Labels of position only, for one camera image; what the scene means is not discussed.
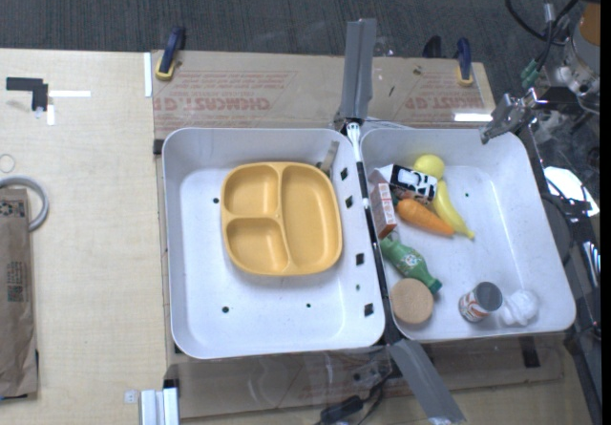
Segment yellow divided plate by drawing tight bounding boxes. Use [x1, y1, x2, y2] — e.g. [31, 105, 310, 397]
[220, 160, 345, 278]

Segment orange and white carton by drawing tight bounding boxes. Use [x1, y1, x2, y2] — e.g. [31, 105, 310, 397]
[368, 168, 399, 241]

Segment brown cardboard board red print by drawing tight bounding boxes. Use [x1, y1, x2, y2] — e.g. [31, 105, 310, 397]
[150, 49, 565, 420]

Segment orange and white can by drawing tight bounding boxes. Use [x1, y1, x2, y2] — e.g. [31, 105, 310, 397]
[457, 281, 504, 324]

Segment black and white carton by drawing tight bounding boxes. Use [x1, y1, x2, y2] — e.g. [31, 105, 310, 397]
[388, 163, 439, 202]

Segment tan round biscuit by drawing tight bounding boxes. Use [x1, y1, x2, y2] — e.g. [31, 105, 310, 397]
[390, 277, 435, 326]

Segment yellow banana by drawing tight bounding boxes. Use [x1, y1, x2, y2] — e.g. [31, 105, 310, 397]
[431, 179, 476, 241]

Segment orange carrot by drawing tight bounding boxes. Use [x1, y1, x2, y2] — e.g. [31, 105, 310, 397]
[395, 197, 456, 238]

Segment thin black and white rod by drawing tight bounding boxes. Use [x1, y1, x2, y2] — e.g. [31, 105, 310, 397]
[346, 121, 399, 346]

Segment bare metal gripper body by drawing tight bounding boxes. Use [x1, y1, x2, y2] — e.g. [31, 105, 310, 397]
[530, 60, 601, 116]

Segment white plastic tray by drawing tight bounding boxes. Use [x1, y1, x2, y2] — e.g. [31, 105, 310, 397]
[358, 127, 578, 345]
[160, 126, 387, 361]

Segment green bottle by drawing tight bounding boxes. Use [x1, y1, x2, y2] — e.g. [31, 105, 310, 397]
[378, 237, 444, 296]

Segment white lumpy object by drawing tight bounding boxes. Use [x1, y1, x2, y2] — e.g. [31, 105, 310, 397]
[497, 288, 541, 329]

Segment brown paper bag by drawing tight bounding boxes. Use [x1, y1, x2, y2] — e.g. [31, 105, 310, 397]
[0, 187, 40, 400]

